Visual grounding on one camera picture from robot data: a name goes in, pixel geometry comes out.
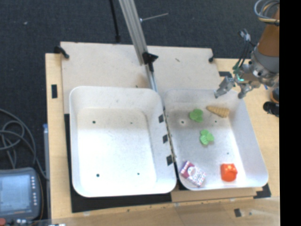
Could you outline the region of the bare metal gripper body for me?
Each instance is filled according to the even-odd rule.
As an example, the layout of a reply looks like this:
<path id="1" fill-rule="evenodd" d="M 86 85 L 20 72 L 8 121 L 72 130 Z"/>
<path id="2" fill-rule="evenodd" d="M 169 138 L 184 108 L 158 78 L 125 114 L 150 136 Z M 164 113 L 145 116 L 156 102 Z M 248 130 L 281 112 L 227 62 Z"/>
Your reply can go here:
<path id="1" fill-rule="evenodd" d="M 278 77 L 279 73 L 272 72 L 261 64 L 243 64 L 238 68 L 238 85 L 241 89 L 256 89 L 262 84 L 272 87 Z"/>

